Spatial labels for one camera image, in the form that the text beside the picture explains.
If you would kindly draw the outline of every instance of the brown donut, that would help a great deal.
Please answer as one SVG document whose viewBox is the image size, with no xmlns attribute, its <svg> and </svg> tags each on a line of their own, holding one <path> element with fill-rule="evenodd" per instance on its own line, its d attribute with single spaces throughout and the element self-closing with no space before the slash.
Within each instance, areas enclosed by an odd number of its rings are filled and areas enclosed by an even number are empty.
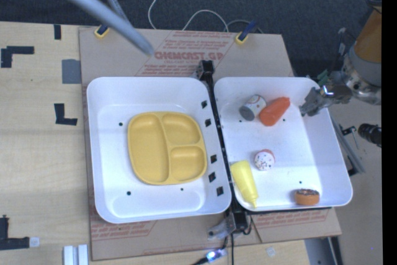
<svg viewBox="0 0 397 265">
<path fill-rule="evenodd" d="M 295 202 L 299 205 L 314 205 L 320 201 L 320 193 L 312 189 L 295 191 Z"/>
</svg>

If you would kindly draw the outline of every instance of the yellow plate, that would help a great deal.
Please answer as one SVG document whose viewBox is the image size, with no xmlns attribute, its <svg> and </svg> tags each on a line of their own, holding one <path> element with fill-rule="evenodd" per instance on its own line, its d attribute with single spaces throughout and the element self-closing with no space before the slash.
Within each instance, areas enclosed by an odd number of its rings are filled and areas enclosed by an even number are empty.
<svg viewBox="0 0 397 265">
<path fill-rule="evenodd" d="M 128 124 L 128 151 L 136 176 L 148 184 L 190 182 L 207 169 L 201 129 L 183 113 L 134 116 Z"/>
</svg>

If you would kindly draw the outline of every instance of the wooden surface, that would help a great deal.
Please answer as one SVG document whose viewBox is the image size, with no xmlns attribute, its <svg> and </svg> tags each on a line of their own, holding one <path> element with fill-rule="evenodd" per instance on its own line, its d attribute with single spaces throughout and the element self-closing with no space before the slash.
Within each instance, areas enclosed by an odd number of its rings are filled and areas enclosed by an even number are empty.
<svg viewBox="0 0 397 265">
<path fill-rule="evenodd" d="M 0 214 L 9 237 L 37 236 L 40 246 L 0 251 L 1 264 L 62 264 L 66 245 L 89 246 L 89 207 L 80 84 L 63 84 L 61 63 L 79 60 L 78 27 L 0 22 L 0 48 L 34 46 L 0 69 Z M 54 104 L 76 126 L 55 123 Z M 98 264 L 192 264 L 203 251 L 97 261 Z M 235 264 L 308 265 L 304 241 L 239 246 Z M 230 264 L 231 256 L 217 264 Z"/>
</svg>

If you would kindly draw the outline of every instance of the brown cardboard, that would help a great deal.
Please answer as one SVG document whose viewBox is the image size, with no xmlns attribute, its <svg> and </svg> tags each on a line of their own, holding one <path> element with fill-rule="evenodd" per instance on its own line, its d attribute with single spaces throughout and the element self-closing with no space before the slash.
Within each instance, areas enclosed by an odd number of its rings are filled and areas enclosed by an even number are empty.
<svg viewBox="0 0 397 265">
<path fill-rule="evenodd" d="M 212 60 L 214 80 L 226 76 L 293 76 L 280 35 L 250 34 L 243 45 L 236 34 L 173 30 L 139 30 L 153 45 L 154 56 L 140 53 L 112 30 L 99 40 L 95 28 L 79 32 L 87 180 L 90 201 L 92 259 L 125 258 L 219 248 L 223 240 L 209 240 L 207 230 L 223 214 L 113 225 L 97 214 L 94 204 L 86 102 L 88 84 L 101 76 L 195 76 L 200 60 Z M 252 216 L 250 235 L 236 237 L 236 245 L 298 240 L 341 233 L 334 209 L 276 212 Z"/>
</svg>

